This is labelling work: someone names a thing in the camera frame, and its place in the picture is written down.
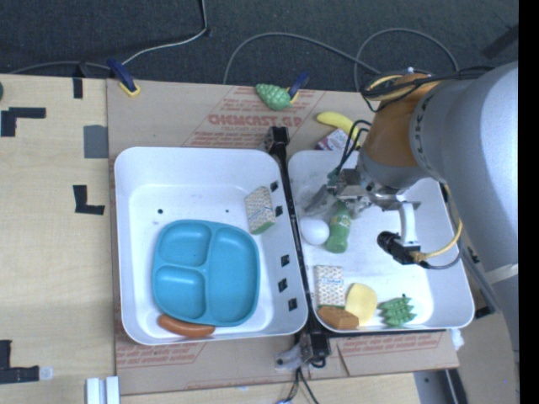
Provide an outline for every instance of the divided blue plate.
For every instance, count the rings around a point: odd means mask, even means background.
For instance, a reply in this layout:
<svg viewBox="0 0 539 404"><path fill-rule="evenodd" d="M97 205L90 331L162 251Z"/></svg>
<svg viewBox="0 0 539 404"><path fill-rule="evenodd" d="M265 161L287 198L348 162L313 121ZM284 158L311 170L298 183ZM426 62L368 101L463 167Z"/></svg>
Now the divided blue plate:
<svg viewBox="0 0 539 404"><path fill-rule="evenodd" d="M237 326L253 315L259 286L259 250L246 231L181 220L159 234L152 293L165 314L184 322Z"/></svg>

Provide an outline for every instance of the white tray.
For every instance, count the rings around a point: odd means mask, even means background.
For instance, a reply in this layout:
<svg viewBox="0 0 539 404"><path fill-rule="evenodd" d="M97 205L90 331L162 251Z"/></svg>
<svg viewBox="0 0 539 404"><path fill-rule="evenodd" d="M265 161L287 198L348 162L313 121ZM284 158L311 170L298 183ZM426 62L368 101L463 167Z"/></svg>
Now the white tray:
<svg viewBox="0 0 539 404"><path fill-rule="evenodd" d="M291 158L288 170L299 220L304 215L303 209L327 182L328 173L335 169L341 157L342 153L334 151L300 151ZM357 153L344 166L354 167L356 160ZM422 251L431 252L444 247L452 239L453 230L438 183L430 178L420 180L407 190L403 198L421 202L415 211L415 221ZM330 215L326 213L321 218L329 222ZM366 284L376 292L379 302L402 294L412 298L410 304L417 316L410 323L397 329L388 327L378 311L368 324L360 327L362 332L465 327L473 319L474 304L462 263L442 270L401 265L378 247L376 238L382 231L400 232L399 215L396 211L383 212L372 206L352 221L349 247L342 254L333 254L324 246L310 245L302 237L313 304L317 304L314 267L336 265L343 268L345 289L353 283ZM458 250L453 247L429 261L444 265L457 256Z"/></svg>
<svg viewBox="0 0 539 404"><path fill-rule="evenodd" d="M254 314L242 325L218 327L207 339L289 335L307 320L307 303L297 262L280 169L256 150L136 147L115 162L115 196L120 261L121 316L137 342L153 345L200 341L157 324L152 297L152 257L159 232L176 220L216 221L248 231L244 198L260 186L282 214L270 229L253 236L260 255L260 291ZM281 258L288 256L288 263ZM279 282L286 279L286 288ZM296 308L290 310L289 303Z"/></svg>

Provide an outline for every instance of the cardboard box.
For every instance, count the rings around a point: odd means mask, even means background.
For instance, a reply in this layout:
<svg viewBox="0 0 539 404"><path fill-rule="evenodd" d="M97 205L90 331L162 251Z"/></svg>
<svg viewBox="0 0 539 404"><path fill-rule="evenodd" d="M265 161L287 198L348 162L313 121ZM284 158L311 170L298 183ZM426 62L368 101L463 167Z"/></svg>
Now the cardboard box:
<svg viewBox="0 0 539 404"><path fill-rule="evenodd" d="M107 81L111 233L115 284L116 374L123 395L159 391L275 383L292 373L275 367L275 355L294 338L251 338L226 342L143 346L125 334L120 319L116 244L114 162L132 146L212 146L256 148L271 126L286 126L288 154L313 149L334 128L315 117L333 110L351 119L371 119L358 93L301 90L289 109L269 110L254 88L137 81L141 93L131 98ZM332 354L311 379L378 375L458 366L448 331L383 333L332 338Z"/></svg>

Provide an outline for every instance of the wooden surface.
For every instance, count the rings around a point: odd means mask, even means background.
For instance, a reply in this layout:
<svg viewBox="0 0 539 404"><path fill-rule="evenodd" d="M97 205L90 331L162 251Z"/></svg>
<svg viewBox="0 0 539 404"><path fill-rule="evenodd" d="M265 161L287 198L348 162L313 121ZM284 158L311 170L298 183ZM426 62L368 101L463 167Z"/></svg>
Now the wooden surface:
<svg viewBox="0 0 539 404"><path fill-rule="evenodd" d="M51 366L54 377L0 385L0 402L83 402L84 381L115 374L107 159L85 159L83 127L106 125L105 82L0 76L0 110L45 107L44 120L19 119L0 138L0 339L12 366ZM104 215L76 214L72 186ZM418 403L411 374L310 382L320 402ZM152 395L152 402L268 402L290 385ZM294 402L308 402L304 388ZM148 402L125 396L122 402Z"/></svg>

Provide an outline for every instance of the white ball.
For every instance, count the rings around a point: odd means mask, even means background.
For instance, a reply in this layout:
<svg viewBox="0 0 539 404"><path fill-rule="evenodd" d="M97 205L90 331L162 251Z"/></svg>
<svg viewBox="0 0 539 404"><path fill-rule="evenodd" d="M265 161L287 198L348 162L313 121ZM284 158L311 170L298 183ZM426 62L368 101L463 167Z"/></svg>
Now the white ball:
<svg viewBox="0 0 539 404"><path fill-rule="evenodd" d="M300 232L305 241L313 246L324 244L329 238L328 223L313 217L305 217L300 220Z"/></svg>

